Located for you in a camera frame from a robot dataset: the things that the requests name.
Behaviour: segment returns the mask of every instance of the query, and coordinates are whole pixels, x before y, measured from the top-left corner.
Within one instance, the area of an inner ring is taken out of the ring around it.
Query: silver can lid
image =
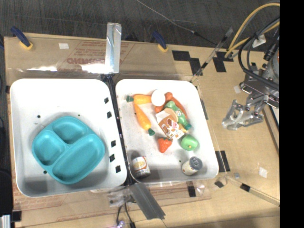
[[[200,170],[203,167],[203,162],[198,157],[191,157],[189,160],[190,167],[195,170]]]

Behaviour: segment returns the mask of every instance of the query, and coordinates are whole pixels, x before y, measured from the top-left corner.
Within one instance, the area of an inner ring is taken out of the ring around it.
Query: teal plate
[[[35,137],[32,152],[54,179],[63,184],[74,184],[85,178],[103,159],[105,145],[82,121],[64,116]]]

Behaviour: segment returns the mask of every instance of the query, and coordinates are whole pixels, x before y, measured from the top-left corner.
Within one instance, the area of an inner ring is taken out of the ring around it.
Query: green toy pepper
[[[188,151],[193,151],[197,148],[199,142],[190,134],[187,134],[181,140],[181,147]]]

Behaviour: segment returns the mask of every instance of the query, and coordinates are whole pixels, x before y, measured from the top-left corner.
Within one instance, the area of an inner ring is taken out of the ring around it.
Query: yellow clamp tip
[[[168,51],[168,47],[166,49],[164,49],[160,44],[158,44],[158,49],[161,50],[162,52],[167,52]]]
[[[33,43],[31,43],[31,42],[29,42],[29,43],[30,43],[30,46],[27,47],[27,46],[24,45],[21,41],[19,41],[19,44],[20,44],[23,48],[25,48],[26,50],[31,50],[32,47],[33,47]]]

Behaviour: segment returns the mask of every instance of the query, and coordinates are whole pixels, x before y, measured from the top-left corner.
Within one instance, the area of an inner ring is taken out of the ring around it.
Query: green bottle
[[[185,114],[176,106],[174,101],[169,101],[164,108],[171,108],[174,110],[179,119],[178,123],[182,124],[186,130],[189,130],[192,127],[191,124],[187,122]]]

